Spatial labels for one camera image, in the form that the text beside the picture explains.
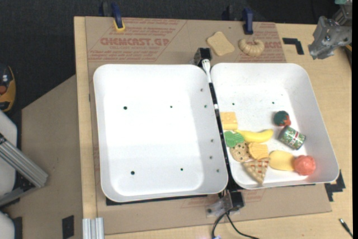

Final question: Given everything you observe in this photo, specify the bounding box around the tan croissant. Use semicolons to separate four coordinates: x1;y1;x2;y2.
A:
238;38;266;58

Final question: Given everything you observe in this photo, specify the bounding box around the yellow cheese block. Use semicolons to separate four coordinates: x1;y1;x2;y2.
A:
219;111;239;131

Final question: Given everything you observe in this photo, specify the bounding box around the green lettuce leaf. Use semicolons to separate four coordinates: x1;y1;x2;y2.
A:
223;130;245;148

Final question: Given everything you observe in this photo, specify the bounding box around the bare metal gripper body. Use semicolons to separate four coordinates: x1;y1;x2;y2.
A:
334;0;352;26

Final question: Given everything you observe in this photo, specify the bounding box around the tan bread slice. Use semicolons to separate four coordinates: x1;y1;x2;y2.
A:
206;31;235;57

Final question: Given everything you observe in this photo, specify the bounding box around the orange ridged crisp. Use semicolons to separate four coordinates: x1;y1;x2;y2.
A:
248;142;270;161

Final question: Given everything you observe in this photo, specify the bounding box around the green can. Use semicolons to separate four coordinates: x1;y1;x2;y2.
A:
277;125;307;151

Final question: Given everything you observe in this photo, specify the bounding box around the red and green strawberry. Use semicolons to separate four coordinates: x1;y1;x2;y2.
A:
273;110;292;128

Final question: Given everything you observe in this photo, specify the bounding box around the brown chocolate chip biscuit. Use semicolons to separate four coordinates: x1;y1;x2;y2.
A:
229;141;251;163

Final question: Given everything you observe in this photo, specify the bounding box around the orange ice cream scoop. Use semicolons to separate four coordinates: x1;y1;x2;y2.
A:
293;154;317;176

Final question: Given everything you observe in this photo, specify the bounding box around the tan pie slice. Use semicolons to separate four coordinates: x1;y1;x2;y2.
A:
242;157;270;185

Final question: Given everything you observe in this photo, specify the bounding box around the thin black and white rod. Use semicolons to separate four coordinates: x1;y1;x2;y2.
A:
201;59;233;191

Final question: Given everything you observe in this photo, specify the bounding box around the white plastic tray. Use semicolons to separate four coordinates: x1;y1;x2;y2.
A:
209;62;340;190
92;63;229;203

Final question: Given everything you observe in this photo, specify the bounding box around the yellow mango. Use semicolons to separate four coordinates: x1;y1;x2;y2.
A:
268;149;296;172

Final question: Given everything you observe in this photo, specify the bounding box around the brown cardboard board red print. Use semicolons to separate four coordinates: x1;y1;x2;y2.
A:
83;16;333;235

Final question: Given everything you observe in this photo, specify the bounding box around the yellow banana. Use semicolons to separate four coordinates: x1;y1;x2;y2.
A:
236;129;275;144

